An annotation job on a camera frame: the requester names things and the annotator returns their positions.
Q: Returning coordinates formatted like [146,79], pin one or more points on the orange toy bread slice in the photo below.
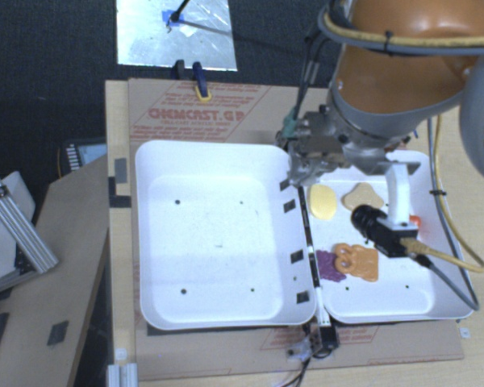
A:
[366,265]

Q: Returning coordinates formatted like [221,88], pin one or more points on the black cylinder on white bracket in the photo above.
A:
[381,228]

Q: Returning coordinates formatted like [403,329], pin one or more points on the orange toy pretzel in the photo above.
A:
[344,257]

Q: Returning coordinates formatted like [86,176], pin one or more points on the thin black and white rod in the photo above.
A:
[308,236]

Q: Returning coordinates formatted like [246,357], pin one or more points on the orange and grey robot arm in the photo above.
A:
[403,55]

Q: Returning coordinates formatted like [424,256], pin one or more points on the tan toy biscuit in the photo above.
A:
[363,198]

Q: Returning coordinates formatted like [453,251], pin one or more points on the yellow oval toy food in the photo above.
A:
[322,202]

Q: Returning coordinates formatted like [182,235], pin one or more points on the brown cardboard board red print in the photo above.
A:
[209,107]

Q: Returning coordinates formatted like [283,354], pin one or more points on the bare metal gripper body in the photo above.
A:
[314,143]

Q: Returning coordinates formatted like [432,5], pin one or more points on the orange toy carrot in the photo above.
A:
[415,219]

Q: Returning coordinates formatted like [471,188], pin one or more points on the white plastic tray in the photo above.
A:
[209,236]
[387,292]

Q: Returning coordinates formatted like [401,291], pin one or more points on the purple toy grapes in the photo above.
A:
[327,266]

